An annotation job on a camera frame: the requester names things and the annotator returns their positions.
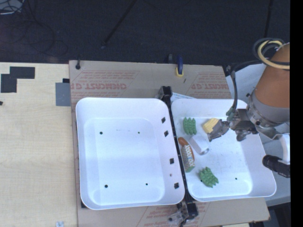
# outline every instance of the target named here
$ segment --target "white tray with objects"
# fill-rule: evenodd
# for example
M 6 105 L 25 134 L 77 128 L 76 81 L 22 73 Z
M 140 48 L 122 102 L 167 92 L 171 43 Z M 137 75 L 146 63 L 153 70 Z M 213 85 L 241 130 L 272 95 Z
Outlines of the white tray with objects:
M 185 195 L 169 111 L 158 99 L 76 105 L 80 195 L 92 210 L 176 204 Z
M 268 197 L 276 192 L 276 182 L 271 170 L 263 166 L 265 151 L 258 134 L 250 134 L 243 141 L 236 140 L 236 133 L 229 129 L 224 135 L 209 142 L 202 125 L 212 118 L 226 121 L 226 112 L 231 99 L 177 99 L 171 110 L 177 137 L 187 142 L 190 135 L 183 129 L 184 118 L 194 118 L 197 135 L 203 137 L 203 148 L 209 148 L 204 155 L 193 149 L 195 168 L 186 173 L 188 191 L 197 201 L 219 201 L 240 198 Z M 246 108 L 238 100 L 237 108 Z M 218 178 L 213 188 L 201 182 L 199 171 L 210 168 Z

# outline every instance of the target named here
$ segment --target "black bracket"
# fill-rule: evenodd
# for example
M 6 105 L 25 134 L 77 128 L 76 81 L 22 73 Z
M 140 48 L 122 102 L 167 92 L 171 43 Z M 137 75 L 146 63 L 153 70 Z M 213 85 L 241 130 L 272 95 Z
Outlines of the black bracket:
M 196 204 L 194 203 L 194 199 L 188 191 L 187 181 L 186 181 L 186 177 L 185 177 L 185 170 L 184 170 L 184 167 L 183 167 L 183 164 L 182 164 L 182 156 L 181 156 L 179 143 L 178 143 L 178 139 L 177 139 L 174 119 L 173 119 L 172 111 L 171 111 L 171 100 L 170 100 L 171 96 L 172 96 L 171 87 L 162 86 L 160 88 L 160 90 L 158 92 L 158 99 L 165 102 L 165 104 L 167 105 L 167 107 L 169 109 L 169 117 L 170 117 L 170 121 L 171 121 L 172 132 L 173 132 L 174 139 L 175 139 L 176 150 L 177 150 L 179 163 L 180 163 L 180 168 L 181 168 L 181 173 L 182 173 L 182 177 L 183 177 L 183 184 L 184 184 L 184 187 L 185 187 L 184 199 L 185 199 L 185 204 L 186 204 L 187 211 L 188 211 L 188 219 L 193 219 L 196 216 L 198 216 L 199 213 L 198 213 L 198 208 L 197 208 Z

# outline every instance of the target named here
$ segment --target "yellow object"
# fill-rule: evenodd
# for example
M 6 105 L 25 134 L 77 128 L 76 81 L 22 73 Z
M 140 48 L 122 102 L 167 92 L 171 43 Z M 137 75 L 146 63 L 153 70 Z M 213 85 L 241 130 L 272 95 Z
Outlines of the yellow object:
M 184 76 L 184 72 L 183 72 L 184 70 L 182 70 L 182 74 L 179 74 L 179 72 L 178 72 L 178 67 L 176 67 L 176 75 L 177 75 L 177 77 L 183 77 Z
M 205 124 L 203 124 L 202 128 L 203 130 L 209 134 L 213 131 L 213 127 L 219 122 L 218 119 L 212 118 L 209 121 L 207 121 Z

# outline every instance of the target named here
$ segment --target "light wood surface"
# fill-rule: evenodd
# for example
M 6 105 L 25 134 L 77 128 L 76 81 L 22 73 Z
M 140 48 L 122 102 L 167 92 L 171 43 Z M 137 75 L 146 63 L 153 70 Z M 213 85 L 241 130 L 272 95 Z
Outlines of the light wood surface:
M 55 103 L 69 67 L 0 63 L 0 73 L 10 66 L 35 66 L 36 75 L 0 93 L 0 226 L 76 227 L 71 108 Z

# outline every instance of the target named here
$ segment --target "green object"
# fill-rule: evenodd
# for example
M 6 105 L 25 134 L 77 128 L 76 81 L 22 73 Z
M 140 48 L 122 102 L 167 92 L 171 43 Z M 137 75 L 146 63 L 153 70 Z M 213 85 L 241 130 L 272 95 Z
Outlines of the green object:
M 213 187 L 216 185 L 216 183 L 219 183 L 218 178 L 214 176 L 210 168 L 206 167 L 202 171 L 199 172 L 199 176 L 201 181 L 207 186 L 207 187 Z
M 183 128 L 186 134 L 193 135 L 197 134 L 196 120 L 193 118 L 186 118 L 183 120 Z

